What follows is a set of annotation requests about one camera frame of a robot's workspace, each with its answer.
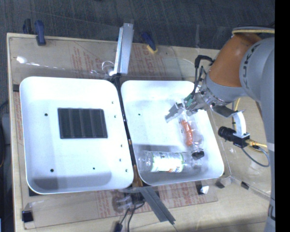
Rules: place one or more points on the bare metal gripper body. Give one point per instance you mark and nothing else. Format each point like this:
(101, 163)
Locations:
(201, 102)

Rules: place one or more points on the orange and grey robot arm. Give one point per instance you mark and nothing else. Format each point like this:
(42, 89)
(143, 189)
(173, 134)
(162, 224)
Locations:
(256, 76)

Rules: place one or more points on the black cylinder on white bracket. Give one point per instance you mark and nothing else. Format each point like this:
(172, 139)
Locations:
(232, 134)

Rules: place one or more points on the brown cardboard board red print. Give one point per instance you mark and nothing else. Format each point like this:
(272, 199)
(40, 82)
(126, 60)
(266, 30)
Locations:
(62, 59)

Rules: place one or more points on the clear bottle white green label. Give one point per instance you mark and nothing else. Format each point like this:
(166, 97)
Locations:
(165, 162)

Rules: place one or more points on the white plastic tray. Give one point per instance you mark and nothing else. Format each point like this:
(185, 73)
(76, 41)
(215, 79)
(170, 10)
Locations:
(154, 129)
(50, 149)

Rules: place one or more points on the black ribbed rectangular panel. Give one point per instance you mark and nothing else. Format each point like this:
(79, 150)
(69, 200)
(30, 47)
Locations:
(82, 123)

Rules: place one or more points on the clear bottle with orange label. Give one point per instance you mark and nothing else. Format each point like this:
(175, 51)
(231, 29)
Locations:
(189, 133)

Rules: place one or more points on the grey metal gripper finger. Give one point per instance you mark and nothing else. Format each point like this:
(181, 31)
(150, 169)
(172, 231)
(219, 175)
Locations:
(177, 107)
(170, 117)

